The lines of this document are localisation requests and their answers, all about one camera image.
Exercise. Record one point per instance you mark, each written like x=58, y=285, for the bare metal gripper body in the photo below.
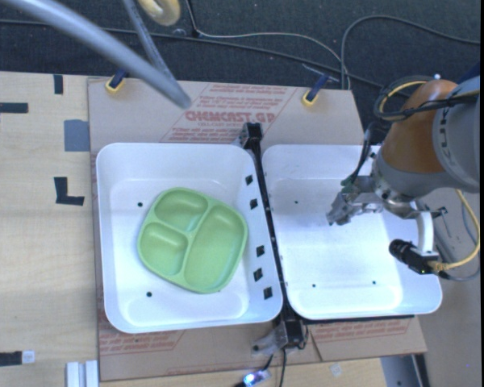
x=367, y=198

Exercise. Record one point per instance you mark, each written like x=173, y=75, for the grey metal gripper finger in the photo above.
x=345, y=218
x=334, y=210

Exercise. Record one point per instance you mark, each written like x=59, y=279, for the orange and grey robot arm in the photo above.
x=419, y=143

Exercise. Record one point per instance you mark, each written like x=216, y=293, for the white plastic tray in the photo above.
x=339, y=264
x=177, y=309

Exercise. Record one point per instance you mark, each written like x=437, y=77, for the thin black rod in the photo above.
x=271, y=224

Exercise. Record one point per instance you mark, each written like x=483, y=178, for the green divided plate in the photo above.
x=209, y=248

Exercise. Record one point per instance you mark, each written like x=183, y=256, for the brown cardboard board red print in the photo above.
x=145, y=115

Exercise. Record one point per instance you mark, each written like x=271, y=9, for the black cylinder on white bracket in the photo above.
x=413, y=254

